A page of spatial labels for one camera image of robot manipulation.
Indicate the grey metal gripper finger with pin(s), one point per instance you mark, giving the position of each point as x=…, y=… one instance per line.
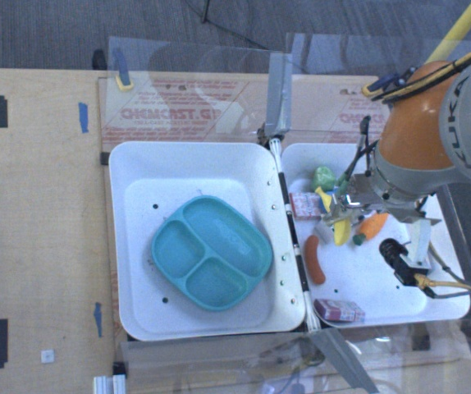
x=341, y=200
x=330, y=218

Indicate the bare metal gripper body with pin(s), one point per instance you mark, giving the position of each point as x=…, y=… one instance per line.
x=377, y=203

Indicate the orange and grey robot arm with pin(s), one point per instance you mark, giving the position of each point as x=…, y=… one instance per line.
x=420, y=129

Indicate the yellow banana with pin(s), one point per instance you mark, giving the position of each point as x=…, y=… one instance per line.
x=342, y=232

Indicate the orange carrot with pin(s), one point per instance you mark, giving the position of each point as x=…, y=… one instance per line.
x=373, y=225

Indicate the green broccoli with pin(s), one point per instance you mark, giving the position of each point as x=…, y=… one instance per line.
x=323, y=178

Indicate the red and white carton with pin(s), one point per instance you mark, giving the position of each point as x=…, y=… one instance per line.
x=304, y=207

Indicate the brown sausage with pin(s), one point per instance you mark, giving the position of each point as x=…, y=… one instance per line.
x=314, y=261

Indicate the white plastic tray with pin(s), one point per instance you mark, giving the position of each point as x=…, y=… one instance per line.
x=367, y=277
x=145, y=228

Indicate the dark red carton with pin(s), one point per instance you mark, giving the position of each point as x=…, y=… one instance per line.
x=338, y=310

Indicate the blue divided plate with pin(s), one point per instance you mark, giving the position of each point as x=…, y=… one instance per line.
x=211, y=253

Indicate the brown cardboard board red print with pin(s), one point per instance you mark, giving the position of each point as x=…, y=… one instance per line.
x=202, y=109

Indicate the black cylinder on white bracket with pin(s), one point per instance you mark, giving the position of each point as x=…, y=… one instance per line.
x=401, y=261

